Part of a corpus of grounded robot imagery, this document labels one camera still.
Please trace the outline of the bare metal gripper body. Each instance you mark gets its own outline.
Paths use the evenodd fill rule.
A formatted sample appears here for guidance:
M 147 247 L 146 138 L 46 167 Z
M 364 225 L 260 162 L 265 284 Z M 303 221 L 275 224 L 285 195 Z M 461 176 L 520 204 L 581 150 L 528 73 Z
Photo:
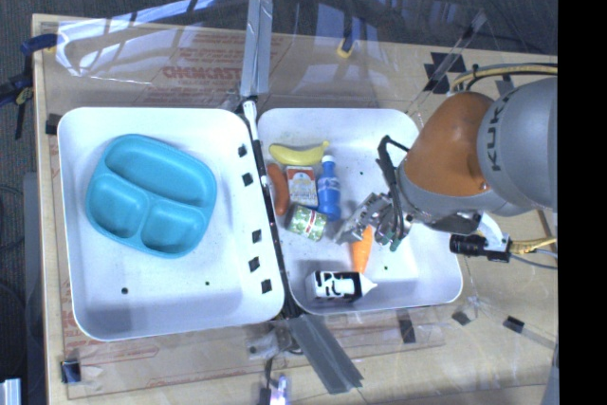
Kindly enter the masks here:
M 403 214 L 388 194 L 375 194 L 370 203 L 374 239 L 379 244 L 400 244 L 404 238 Z

